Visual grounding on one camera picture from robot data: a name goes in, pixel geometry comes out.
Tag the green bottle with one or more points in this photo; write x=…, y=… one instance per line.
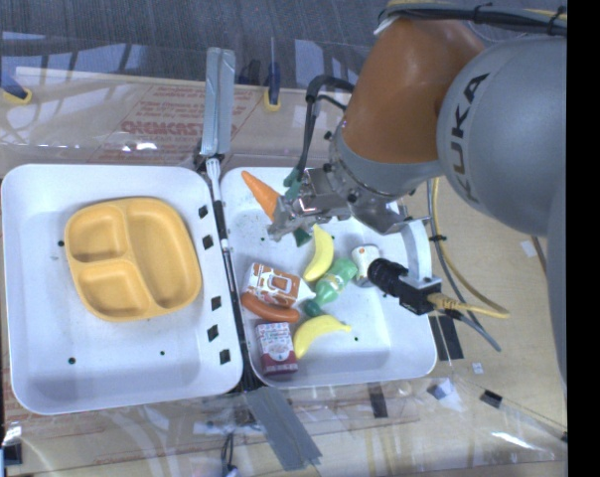
x=332, y=283

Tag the brown cardboard board red print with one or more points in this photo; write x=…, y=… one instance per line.
x=131, y=122

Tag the orange carrot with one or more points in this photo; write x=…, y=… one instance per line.
x=260, y=192

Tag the black cylinder on white bracket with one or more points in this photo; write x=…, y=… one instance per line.
x=389, y=276

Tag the white plastic tray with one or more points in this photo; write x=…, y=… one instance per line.
x=42, y=316
x=379, y=346

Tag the red and white carton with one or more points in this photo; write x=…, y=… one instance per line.
x=276, y=348

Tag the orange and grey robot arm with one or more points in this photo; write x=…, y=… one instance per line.
x=498, y=127

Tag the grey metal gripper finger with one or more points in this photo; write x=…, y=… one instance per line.
x=281, y=216
x=304, y=220

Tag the yellow banana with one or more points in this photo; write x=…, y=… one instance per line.
x=321, y=256
x=312, y=331

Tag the orange sausage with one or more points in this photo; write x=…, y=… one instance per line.
x=267, y=310

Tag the small white bottle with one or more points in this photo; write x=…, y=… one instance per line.
x=363, y=261

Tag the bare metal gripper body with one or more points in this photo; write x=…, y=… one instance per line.
x=325, y=192

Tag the orange divided plate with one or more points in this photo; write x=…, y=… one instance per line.
x=131, y=259

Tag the white and orange carton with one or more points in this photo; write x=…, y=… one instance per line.
x=272, y=283

